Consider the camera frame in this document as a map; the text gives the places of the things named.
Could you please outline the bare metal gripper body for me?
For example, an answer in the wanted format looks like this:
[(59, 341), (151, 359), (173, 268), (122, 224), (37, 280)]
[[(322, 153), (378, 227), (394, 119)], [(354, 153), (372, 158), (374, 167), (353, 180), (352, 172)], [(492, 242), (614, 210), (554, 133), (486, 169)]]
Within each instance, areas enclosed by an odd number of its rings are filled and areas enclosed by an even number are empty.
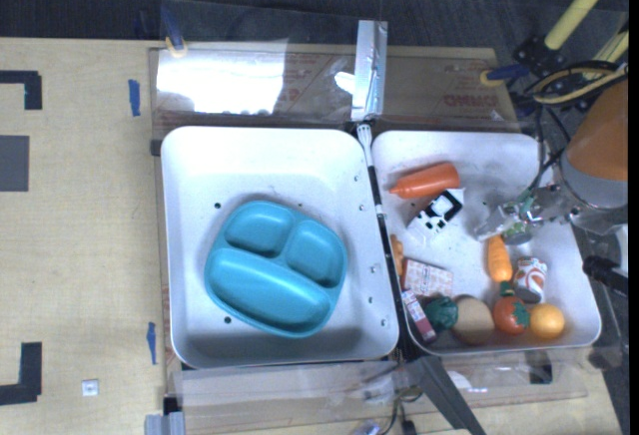
[(605, 235), (625, 224), (625, 193), (605, 190), (603, 185), (578, 191), (566, 183), (555, 183), (531, 190), (519, 204), (517, 214), (535, 226), (552, 221), (570, 222)]

